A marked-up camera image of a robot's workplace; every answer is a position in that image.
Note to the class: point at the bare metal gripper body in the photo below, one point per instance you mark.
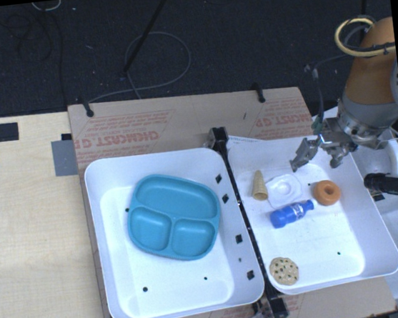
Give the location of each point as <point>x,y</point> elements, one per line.
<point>340,137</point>

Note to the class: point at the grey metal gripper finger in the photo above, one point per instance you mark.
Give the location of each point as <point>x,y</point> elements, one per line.
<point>337,160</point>
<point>304,152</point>

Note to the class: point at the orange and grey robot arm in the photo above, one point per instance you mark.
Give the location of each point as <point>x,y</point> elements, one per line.
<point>368,72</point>

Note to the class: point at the orange doughnut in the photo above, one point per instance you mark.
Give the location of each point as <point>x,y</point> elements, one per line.
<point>322,198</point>

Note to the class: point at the white fried egg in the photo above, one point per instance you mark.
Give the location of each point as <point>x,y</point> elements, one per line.
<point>283,188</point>

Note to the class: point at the beige ice cream cone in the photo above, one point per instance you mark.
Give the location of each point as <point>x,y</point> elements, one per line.
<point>259,187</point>

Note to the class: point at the white paper slip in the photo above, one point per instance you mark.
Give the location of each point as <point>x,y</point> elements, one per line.
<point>245,139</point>

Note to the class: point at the blue bottle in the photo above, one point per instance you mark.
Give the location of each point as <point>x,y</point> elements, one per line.
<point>285,215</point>

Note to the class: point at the white plastic tray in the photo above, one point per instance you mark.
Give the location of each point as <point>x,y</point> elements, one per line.
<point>157,286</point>
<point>320,240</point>

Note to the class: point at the thin black and white rod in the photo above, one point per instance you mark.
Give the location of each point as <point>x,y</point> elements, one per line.
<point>243,214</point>

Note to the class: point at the beige chocolate chip biscuit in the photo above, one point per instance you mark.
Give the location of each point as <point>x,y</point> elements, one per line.
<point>284,271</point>

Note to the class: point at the brown cardboard board red print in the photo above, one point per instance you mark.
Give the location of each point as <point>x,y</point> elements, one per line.
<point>180,124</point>

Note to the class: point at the blue divided plate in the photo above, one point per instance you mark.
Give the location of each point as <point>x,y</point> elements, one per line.
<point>173,212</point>

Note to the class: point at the black cylinder on white bracket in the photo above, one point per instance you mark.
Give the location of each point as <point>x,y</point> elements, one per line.
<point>385,182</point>

